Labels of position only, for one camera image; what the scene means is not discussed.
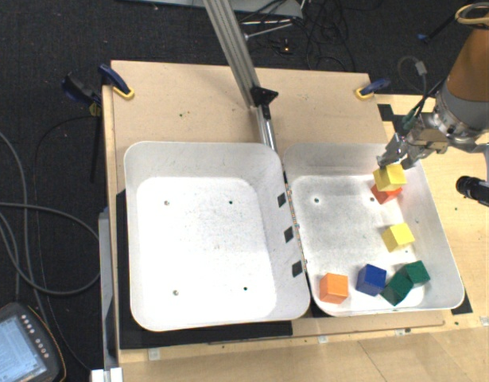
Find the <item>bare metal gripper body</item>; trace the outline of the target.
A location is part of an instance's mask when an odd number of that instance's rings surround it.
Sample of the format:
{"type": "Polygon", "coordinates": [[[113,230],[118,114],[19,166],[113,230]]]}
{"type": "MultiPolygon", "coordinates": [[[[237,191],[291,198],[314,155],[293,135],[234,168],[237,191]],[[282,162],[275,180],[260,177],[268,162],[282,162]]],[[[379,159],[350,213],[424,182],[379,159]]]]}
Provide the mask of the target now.
{"type": "Polygon", "coordinates": [[[443,154],[449,147],[475,153],[482,147],[477,140],[488,132],[488,128],[472,127],[450,112],[423,112],[416,118],[406,142],[416,148],[416,154],[443,154]]]}

